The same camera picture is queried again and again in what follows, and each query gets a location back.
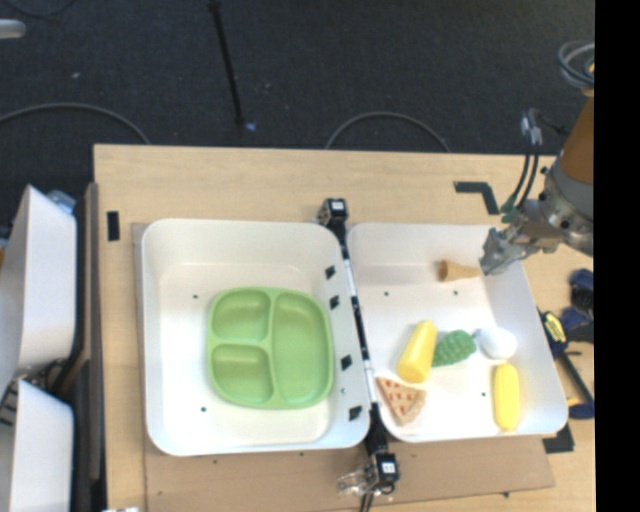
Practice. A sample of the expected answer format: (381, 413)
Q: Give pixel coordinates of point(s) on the yellow squeeze bottle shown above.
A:
(419, 352)

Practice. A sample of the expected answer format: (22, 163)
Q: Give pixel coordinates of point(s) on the green divided plate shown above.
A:
(300, 345)

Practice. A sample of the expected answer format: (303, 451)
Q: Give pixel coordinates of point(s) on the thin black and white rod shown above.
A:
(358, 320)

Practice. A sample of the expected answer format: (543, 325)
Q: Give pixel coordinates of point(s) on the pizza slice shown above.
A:
(400, 400)

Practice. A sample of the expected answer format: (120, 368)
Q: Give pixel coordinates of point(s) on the green grapes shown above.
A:
(452, 348)

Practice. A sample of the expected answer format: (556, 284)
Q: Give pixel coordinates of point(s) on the white plastic tray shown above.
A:
(450, 400)
(180, 350)

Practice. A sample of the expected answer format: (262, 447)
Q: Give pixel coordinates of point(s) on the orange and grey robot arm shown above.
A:
(580, 150)

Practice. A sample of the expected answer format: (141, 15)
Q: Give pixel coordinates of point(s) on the white egg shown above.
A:
(498, 343)

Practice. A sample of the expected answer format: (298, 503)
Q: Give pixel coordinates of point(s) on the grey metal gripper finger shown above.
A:
(515, 255)
(494, 252)

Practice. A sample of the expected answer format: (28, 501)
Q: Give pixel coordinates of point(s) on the tan ice cream cone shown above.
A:
(457, 270)

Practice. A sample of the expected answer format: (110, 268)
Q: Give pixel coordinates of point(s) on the yellow corn cob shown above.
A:
(506, 397)

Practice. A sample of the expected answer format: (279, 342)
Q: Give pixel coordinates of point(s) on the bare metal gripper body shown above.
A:
(555, 227)

